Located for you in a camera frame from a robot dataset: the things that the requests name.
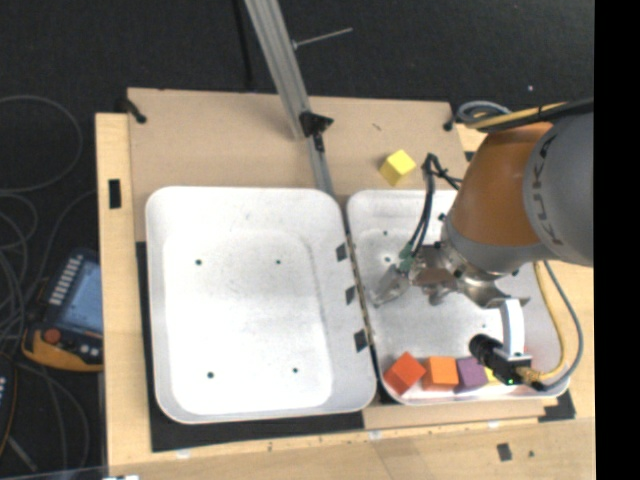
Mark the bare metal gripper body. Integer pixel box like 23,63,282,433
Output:
408,241,531,310

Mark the white plastic tray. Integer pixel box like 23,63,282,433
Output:
345,188,573,407
144,185,379,426

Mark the orange cube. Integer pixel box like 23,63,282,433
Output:
420,355,461,392

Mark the purple cube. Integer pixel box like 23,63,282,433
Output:
454,356,490,394

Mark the red cube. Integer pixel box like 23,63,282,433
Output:
382,351,428,397

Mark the brown cardboard board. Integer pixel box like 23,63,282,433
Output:
126,86,560,432

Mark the black cylinder on white bracket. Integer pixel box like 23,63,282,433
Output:
468,297,534,387

